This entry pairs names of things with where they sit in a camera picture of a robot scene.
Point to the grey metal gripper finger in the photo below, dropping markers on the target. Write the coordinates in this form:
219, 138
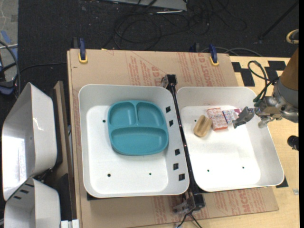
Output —
263, 123
244, 116

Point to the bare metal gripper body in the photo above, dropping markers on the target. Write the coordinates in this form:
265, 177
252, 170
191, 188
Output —
270, 109

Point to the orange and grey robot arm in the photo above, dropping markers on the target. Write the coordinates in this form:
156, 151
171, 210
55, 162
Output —
291, 72

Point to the white and pink patterned packet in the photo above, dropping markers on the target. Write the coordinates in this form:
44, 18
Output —
230, 116

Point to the orange and white carton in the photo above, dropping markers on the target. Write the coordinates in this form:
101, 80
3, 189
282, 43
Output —
217, 119

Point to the white plastic tray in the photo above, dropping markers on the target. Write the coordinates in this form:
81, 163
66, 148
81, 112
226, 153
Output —
228, 155
133, 177

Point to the tan toy bread bun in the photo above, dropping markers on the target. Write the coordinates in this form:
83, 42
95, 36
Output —
202, 126

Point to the thin black rod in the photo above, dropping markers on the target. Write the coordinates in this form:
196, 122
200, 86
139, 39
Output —
183, 136

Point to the teal divided plate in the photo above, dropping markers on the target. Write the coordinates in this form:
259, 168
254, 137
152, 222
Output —
137, 129

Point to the brown cardboard board red print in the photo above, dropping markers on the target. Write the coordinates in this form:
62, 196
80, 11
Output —
118, 68

